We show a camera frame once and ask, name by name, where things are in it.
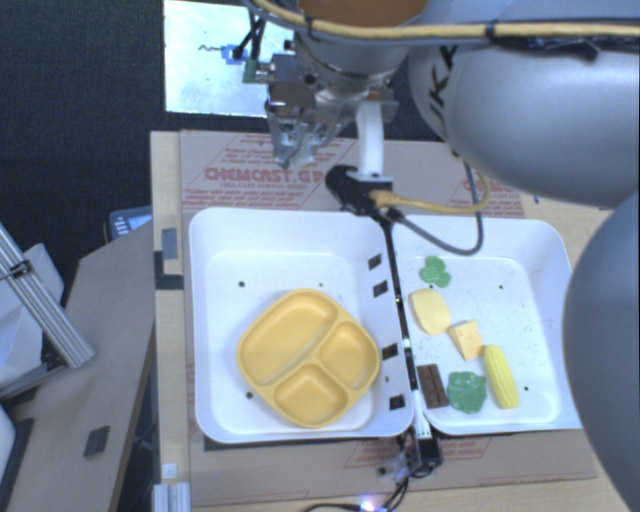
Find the yellow plate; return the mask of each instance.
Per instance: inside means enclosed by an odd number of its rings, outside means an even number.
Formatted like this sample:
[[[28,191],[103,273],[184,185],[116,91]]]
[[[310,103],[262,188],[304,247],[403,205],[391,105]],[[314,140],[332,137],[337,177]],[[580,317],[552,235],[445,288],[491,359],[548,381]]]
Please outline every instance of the yellow plate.
[[[296,425],[327,426],[355,404],[380,370],[378,346],[336,301],[316,290],[287,293],[245,331],[242,375]]]

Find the yellow cable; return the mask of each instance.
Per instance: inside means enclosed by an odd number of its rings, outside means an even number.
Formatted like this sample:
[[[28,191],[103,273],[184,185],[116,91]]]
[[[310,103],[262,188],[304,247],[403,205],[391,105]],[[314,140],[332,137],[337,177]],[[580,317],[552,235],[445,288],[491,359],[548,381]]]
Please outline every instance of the yellow cable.
[[[482,184],[482,190],[484,195],[479,203],[472,204],[471,206],[445,206],[443,204],[429,203],[427,201],[421,201],[420,199],[409,199],[408,197],[399,196],[391,192],[390,190],[372,190],[369,192],[369,197],[375,203],[376,208],[390,208],[392,206],[410,206],[413,208],[420,208],[422,210],[429,210],[437,213],[444,213],[447,215],[465,215],[468,213],[476,213],[482,210],[491,199],[491,193],[489,191],[489,185],[483,176],[478,175],[480,183]]]
[[[251,0],[269,14],[284,21],[307,27],[307,19],[299,13],[273,4],[270,0]],[[406,25],[401,27],[357,27],[329,21],[313,19],[311,29],[334,36],[352,39],[478,39],[487,36],[485,23],[467,23],[456,25]],[[579,36],[615,36],[640,37],[640,25],[617,23],[496,23],[493,37],[579,37]]]

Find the yellow corn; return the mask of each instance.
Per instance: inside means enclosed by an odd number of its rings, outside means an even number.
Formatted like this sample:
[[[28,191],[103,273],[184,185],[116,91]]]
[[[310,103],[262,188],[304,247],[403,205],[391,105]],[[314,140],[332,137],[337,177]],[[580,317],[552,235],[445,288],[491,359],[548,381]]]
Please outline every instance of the yellow corn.
[[[484,348],[484,362],[498,405],[503,409],[518,407],[520,395],[502,349],[498,345],[487,345]]]

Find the cheese slice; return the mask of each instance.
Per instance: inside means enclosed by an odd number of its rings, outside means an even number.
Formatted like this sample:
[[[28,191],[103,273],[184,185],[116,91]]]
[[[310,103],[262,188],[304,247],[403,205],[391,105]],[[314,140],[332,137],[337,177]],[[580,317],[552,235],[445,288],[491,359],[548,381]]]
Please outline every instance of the cheese slice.
[[[483,341],[478,332],[478,322],[475,320],[452,325],[447,332],[465,361],[482,355]]]
[[[413,313],[429,334],[442,334],[451,325],[451,314],[447,303],[437,291],[423,288],[409,296]]]

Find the tray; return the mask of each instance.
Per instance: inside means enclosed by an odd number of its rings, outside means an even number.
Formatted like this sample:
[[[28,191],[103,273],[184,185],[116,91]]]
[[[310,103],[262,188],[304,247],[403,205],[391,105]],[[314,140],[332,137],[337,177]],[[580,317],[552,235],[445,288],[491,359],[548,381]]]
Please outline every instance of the tray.
[[[397,305],[380,227],[340,212],[210,208],[189,225],[198,424],[222,443],[391,437],[413,419]],[[309,429],[254,394],[240,338],[292,290],[318,290],[371,335],[378,377],[344,415]]]
[[[243,334],[238,367],[251,386],[296,425],[320,428],[346,413],[380,370],[369,334],[328,295],[292,291]]]
[[[459,247],[475,240],[475,219],[410,216],[414,223]],[[465,361],[447,333],[423,331],[409,307],[409,295],[429,287],[420,277],[428,256],[446,264],[451,277],[444,298],[451,323],[478,322],[484,344],[500,345],[509,361],[521,404],[500,409],[489,396],[480,412],[452,407],[423,410],[428,421],[450,435],[580,428],[564,369],[562,311],[571,277],[558,233],[536,220],[485,219],[485,241],[473,257],[455,256],[396,226],[393,239],[416,365],[437,364],[445,388],[451,372],[487,375],[483,358]]]

